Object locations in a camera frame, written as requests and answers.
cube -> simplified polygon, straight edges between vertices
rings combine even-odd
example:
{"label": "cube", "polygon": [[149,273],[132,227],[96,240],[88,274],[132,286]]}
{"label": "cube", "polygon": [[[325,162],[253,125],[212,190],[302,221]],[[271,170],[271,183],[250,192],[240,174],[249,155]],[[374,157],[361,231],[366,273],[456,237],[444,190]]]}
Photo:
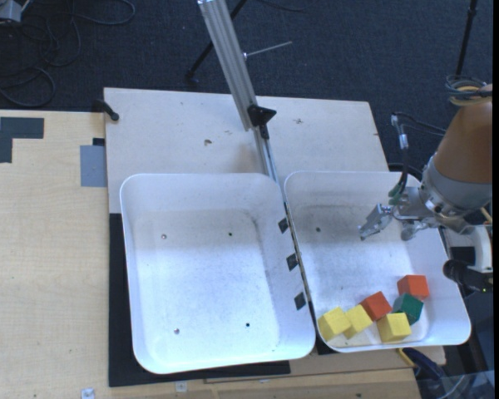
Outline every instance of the cube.
{"label": "cube", "polygon": [[425,300],[429,296],[429,287],[425,275],[405,275],[398,280],[399,294],[409,293],[418,300]]}
{"label": "cube", "polygon": [[400,342],[412,334],[405,313],[388,313],[380,318],[376,324],[382,342]]}
{"label": "cube", "polygon": [[318,327],[324,340],[328,341],[351,327],[351,322],[341,308],[334,308],[319,317]]}
{"label": "cube", "polygon": [[394,313],[405,313],[408,323],[413,325],[422,314],[423,302],[409,293],[403,293],[393,302]]}
{"label": "cube", "polygon": [[377,321],[387,313],[392,312],[392,305],[388,302],[382,291],[377,291],[369,297],[366,297],[360,305],[372,319]]}
{"label": "cube", "polygon": [[354,308],[350,308],[345,315],[351,322],[351,327],[343,332],[347,338],[360,333],[373,323],[368,313],[360,304],[357,304]]}

wooden surface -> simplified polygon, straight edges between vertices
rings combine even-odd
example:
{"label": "wooden surface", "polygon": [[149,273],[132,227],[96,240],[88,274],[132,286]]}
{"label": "wooden surface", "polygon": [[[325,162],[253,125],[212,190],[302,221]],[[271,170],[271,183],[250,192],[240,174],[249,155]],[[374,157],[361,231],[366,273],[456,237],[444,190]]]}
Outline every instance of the wooden surface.
{"label": "wooden surface", "polygon": [[[105,137],[104,115],[43,117],[44,138],[14,139],[0,164],[0,398],[419,398],[395,351],[311,355],[268,380],[194,380],[109,388],[107,188],[81,187],[80,146]],[[424,351],[445,359],[441,347]]]}

yellow cube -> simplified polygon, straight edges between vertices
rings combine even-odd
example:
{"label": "yellow cube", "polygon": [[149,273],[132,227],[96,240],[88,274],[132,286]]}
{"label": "yellow cube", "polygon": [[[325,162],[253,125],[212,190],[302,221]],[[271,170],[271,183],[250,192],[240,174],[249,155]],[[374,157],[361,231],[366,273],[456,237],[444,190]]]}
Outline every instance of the yellow cube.
{"label": "yellow cube", "polygon": [[389,313],[377,321],[379,335],[383,342],[399,342],[412,333],[407,314]]}
{"label": "yellow cube", "polygon": [[351,322],[351,327],[346,329],[343,333],[347,338],[360,333],[372,324],[372,319],[369,317],[368,312],[358,304],[354,308],[350,308],[346,313],[346,318]]}
{"label": "yellow cube", "polygon": [[324,340],[328,341],[351,327],[351,322],[341,308],[334,308],[319,317],[318,327]]}

green cube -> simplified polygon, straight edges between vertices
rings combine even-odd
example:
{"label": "green cube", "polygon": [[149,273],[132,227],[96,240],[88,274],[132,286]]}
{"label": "green cube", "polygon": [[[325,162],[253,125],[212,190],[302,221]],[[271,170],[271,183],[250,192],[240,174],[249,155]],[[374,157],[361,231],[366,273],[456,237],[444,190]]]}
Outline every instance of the green cube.
{"label": "green cube", "polygon": [[409,293],[403,293],[393,302],[394,313],[405,313],[408,323],[413,325],[422,314],[423,302]]}

black mat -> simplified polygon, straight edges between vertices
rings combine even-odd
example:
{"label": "black mat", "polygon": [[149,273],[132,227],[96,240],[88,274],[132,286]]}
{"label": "black mat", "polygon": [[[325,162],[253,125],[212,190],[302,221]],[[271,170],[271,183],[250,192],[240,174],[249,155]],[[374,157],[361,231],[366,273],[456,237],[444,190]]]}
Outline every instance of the black mat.
{"label": "black mat", "polygon": [[133,354],[131,315],[127,289],[126,249],[120,214],[109,215],[109,386],[123,387],[156,382],[203,378],[272,376],[290,374],[288,361],[219,367],[159,375],[145,370]]}

